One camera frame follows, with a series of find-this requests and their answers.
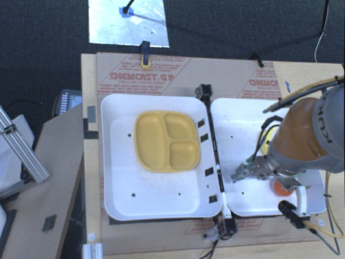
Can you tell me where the yellow divided plate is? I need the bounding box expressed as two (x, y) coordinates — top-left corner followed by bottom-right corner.
(134, 111), (202, 173)

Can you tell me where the black cylinder on white bracket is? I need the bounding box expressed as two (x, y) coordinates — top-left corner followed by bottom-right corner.
(278, 185), (311, 230)

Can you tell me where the brown cardboard board, red print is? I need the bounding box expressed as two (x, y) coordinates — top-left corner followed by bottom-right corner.
(95, 52), (336, 256)

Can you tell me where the white plastic tray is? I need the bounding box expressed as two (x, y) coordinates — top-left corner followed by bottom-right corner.
(100, 93), (224, 222)
(210, 98), (328, 217)

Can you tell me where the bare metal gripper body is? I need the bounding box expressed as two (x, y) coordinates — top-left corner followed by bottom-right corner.
(244, 155), (300, 192)

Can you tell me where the thin black and white rod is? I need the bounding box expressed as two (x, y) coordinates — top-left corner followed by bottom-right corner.
(203, 95), (233, 219)

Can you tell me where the orange round toy fruit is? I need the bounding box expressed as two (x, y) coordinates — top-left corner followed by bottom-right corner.
(270, 179), (295, 197)

